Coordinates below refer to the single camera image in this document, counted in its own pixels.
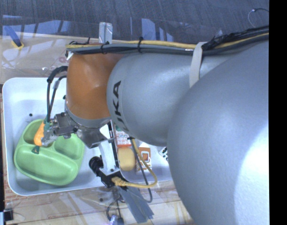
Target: gray carpet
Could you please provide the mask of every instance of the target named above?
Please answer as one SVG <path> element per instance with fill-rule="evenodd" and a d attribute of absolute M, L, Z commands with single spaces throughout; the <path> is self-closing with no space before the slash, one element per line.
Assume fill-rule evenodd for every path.
<path fill-rule="evenodd" d="M 228 34 L 251 28 L 253 8 L 269 10 L 269 0 L 0 0 L 0 35 L 3 25 L 19 24 L 18 31 L 97 37 L 99 22 L 109 22 L 114 39 L 197 43 L 218 30 Z M 269 13 L 259 10 L 249 19 L 255 26 L 267 25 Z M 63 30 L 65 21 L 71 23 Z M 40 27 L 44 22 L 50 23 Z"/>

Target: white plastic tray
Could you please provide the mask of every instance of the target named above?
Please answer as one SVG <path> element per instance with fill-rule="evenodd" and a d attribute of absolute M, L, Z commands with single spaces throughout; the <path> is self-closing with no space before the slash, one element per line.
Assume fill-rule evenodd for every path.
<path fill-rule="evenodd" d="M 46 90 L 46 78 L 12 78 L 3 86 L 7 178 L 10 188 L 18 195 L 29 196 L 104 186 L 88 165 L 92 157 L 100 155 L 99 148 L 85 147 L 79 174 L 73 182 L 65 186 L 53 186 L 33 180 L 16 169 L 13 156 L 22 132 L 31 121 L 43 119 L 46 115 Z M 66 79 L 63 79 L 56 93 L 51 117 L 64 111 L 65 93 Z M 152 168 L 159 181 L 172 180 L 169 165 L 158 154 L 158 150 L 160 148 L 151 146 Z M 142 174 L 135 171 L 123 172 L 123 175 L 132 182 L 144 181 Z M 150 174 L 147 174 L 147 178 L 149 181 L 153 180 Z"/>

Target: white strap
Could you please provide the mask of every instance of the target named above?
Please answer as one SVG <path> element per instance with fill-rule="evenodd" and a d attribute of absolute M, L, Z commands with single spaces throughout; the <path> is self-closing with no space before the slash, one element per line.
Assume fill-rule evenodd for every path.
<path fill-rule="evenodd" d="M 199 42 L 194 48 L 193 57 L 190 66 L 189 73 L 189 86 L 192 87 L 199 80 L 199 70 L 201 66 L 201 58 L 203 55 L 203 49 L 201 46 L 207 42 Z"/>

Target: green plate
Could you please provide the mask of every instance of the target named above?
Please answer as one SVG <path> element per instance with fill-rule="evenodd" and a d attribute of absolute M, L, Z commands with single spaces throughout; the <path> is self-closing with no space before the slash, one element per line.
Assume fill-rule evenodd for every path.
<path fill-rule="evenodd" d="M 78 175 L 84 143 L 75 134 L 69 139 L 60 136 L 48 147 L 41 146 L 39 154 L 33 153 L 33 138 L 42 121 L 32 121 L 22 133 L 14 153 L 15 166 L 21 173 L 37 181 L 66 185 Z"/>

